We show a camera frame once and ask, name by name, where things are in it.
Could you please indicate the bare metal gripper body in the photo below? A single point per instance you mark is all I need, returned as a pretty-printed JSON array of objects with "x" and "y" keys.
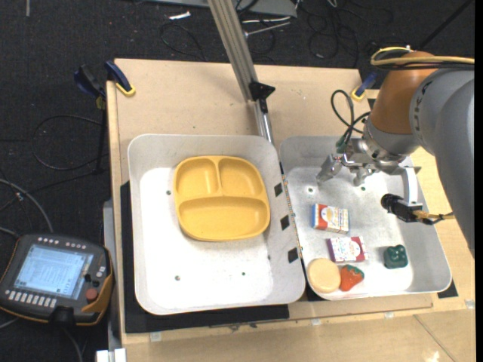
[{"x": 371, "y": 156}]

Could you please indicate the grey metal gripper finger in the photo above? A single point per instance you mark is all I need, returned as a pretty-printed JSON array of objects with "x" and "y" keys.
[
  {"x": 329, "y": 170},
  {"x": 360, "y": 175}
]

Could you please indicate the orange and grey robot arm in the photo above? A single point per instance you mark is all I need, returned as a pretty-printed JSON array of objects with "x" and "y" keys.
[{"x": 422, "y": 100}]

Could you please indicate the white plastic tray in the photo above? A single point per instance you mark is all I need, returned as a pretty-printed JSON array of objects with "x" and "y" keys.
[
  {"x": 211, "y": 262},
  {"x": 377, "y": 209}
]

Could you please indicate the orange and white carton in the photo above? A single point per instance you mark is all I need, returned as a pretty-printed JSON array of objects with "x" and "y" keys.
[{"x": 330, "y": 218}]

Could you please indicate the purple and white carton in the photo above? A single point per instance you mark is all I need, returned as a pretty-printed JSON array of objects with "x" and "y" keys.
[{"x": 346, "y": 249}]

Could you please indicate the green toy pepper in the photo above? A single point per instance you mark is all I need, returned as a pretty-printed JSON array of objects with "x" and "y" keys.
[{"x": 395, "y": 257}]

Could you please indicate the red toy strawberry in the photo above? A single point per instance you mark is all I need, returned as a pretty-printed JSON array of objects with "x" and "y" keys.
[{"x": 351, "y": 276}]

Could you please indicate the pale yellow round biscuit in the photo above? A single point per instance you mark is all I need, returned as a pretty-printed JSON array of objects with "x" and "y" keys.
[{"x": 323, "y": 275}]

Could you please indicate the yellow divided plate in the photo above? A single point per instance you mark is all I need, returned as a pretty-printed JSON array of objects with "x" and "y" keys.
[{"x": 222, "y": 198}]

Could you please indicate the pale wood board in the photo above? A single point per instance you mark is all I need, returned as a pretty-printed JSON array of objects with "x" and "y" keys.
[{"x": 211, "y": 126}]

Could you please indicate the black cylinder on white bracket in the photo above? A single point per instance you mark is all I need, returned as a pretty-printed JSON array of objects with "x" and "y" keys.
[{"x": 403, "y": 198}]

